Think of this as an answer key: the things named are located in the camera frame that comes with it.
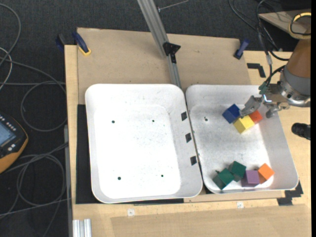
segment yellow cube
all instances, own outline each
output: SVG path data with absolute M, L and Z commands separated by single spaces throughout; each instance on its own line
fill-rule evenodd
M 251 117 L 244 116 L 243 118 L 238 118 L 234 122 L 234 126 L 236 127 L 239 133 L 244 132 L 248 128 L 252 127 L 255 123 L 252 121 Z

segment yellow clamp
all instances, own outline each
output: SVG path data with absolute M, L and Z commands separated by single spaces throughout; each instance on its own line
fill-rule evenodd
M 79 45 L 78 45 L 78 48 L 81 51 L 81 53 L 83 53 L 84 56 L 89 56 L 91 53 L 91 49 L 89 47 L 87 47 L 89 50 L 87 53 Z

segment electronic device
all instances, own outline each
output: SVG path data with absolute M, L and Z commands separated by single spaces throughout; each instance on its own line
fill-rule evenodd
M 18 159 L 28 140 L 21 125 L 14 118 L 0 112 L 0 173 Z

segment blue cube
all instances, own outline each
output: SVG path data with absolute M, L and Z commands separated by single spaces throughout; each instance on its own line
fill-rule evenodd
M 239 108 L 236 104 L 233 104 L 227 110 L 225 110 L 222 115 L 228 121 L 228 123 L 231 124 L 240 116 Z

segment green cube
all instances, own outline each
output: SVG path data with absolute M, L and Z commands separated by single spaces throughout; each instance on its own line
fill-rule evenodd
M 233 174 L 234 181 L 238 182 L 245 175 L 246 166 L 234 161 L 231 165 L 229 165 L 228 170 Z
M 232 173 L 224 168 L 222 172 L 219 172 L 217 176 L 213 178 L 214 183 L 222 190 L 224 189 L 230 182 L 232 182 L 234 176 Z

